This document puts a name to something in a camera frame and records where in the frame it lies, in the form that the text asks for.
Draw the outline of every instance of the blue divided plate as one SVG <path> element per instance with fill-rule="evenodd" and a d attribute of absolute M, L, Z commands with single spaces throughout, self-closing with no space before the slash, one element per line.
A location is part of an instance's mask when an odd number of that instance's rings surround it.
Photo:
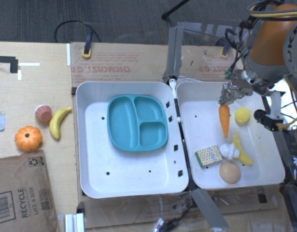
<path fill-rule="evenodd" d="M 107 123 L 112 143 L 125 151 L 155 150 L 168 139 L 164 110 L 150 96 L 114 97 L 108 105 Z"/>

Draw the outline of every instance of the toy pumpkin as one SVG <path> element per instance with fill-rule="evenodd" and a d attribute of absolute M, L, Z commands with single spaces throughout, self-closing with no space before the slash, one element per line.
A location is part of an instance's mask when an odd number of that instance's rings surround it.
<path fill-rule="evenodd" d="M 15 135 L 16 146 L 24 151 L 36 149 L 42 142 L 42 135 L 37 127 L 26 126 L 18 130 Z"/>

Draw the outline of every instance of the carrot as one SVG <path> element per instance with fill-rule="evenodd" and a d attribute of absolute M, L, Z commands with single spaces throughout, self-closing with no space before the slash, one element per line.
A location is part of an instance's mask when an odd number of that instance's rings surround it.
<path fill-rule="evenodd" d="M 221 124 L 222 131 L 224 133 L 224 137 L 227 138 L 229 133 L 229 124 L 230 124 L 230 108 L 227 104 L 222 104 L 219 109 L 219 120 Z"/>

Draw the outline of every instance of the brown ball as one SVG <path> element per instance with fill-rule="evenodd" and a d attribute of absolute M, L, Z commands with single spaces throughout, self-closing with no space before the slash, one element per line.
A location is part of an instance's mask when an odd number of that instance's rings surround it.
<path fill-rule="evenodd" d="M 234 184 L 240 180 L 240 169 L 231 161 L 225 161 L 220 165 L 219 174 L 225 182 L 230 184 Z"/>

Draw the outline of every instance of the banana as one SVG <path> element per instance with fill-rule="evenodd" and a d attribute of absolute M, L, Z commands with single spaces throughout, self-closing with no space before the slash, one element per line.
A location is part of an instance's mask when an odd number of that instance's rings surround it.
<path fill-rule="evenodd" d="M 65 116 L 72 111 L 72 107 L 67 109 L 58 109 L 52 116 L 50 121 L 50 133 L 56 139 L 60 139 L 60 124 Z"/>
<path fill-rule="evenodd" d="M 240 140 L 239 140 L 239 133 L 236 132 L 234 134 L 234 138 L 232 142 L 235 144 L 235 148 L 240 151 L 240 155 L 238 157 L 238 160 L 245 164 L 245 165 L 252 165 L 253 161 L 250 159 L 250 157 L 243 151 L 241 145 L 240 145 Z"/>

